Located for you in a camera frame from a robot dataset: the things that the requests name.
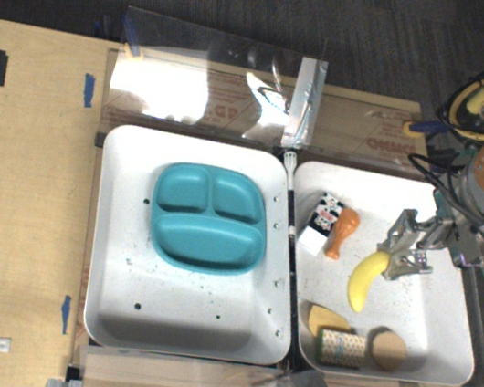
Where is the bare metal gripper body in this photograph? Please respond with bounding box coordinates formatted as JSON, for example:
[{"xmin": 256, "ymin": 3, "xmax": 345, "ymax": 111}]
[{"xmin": 414, "ymin": 204, "xmax": 484, "ymax": 273}]

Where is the yellow banana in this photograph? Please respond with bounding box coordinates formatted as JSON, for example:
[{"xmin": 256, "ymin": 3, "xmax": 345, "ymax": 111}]
[{"xmin": 342, "ymin": 246, "xmax": 393, "ymax": 318}]

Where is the white plastic tray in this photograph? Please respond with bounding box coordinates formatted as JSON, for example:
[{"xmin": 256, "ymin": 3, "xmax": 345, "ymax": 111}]
[
  {"xmin": 68, "ymin": 120, "xmax": 325, "ymax": 379},
  {"xmin": 261, "ymin": 157, "xmax": 484, "ymax": 387}
]

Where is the orange toy chicken drumstick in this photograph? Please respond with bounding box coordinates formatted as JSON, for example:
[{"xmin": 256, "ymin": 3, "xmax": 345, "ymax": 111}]
[{"xmin": 321, "ymin": 204, "xmax": 363, "ymax": 264}]

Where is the white cow print carton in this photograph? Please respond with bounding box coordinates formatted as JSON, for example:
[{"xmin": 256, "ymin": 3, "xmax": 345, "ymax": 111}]
[{"xmin": 294, "ymin": 188, "xmax": 347, "ymax": 260}]

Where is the brown round biscuit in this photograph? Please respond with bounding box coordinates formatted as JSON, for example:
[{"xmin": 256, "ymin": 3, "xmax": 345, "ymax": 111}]
[{"xmin": 366, "ymin": 326, "xmax": 412, "ymax": 375}]

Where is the yellow cheese wedge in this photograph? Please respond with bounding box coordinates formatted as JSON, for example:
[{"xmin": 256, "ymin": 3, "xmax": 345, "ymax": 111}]
[{"xmin": 303, "ymin": 302, "xmax": 356, "ymax": 344}]

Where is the small patterned can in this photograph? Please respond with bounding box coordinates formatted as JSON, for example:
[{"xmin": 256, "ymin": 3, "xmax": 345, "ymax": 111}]
[{"xmin": 311, "ymin": 326, "xmax": 371, "ymax": 373}]

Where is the blue divided plate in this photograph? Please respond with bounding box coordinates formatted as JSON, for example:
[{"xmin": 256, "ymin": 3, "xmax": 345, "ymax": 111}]
[{"xmin": 140, "ymin": 156, "xmax": 280, "ymax": 284}]

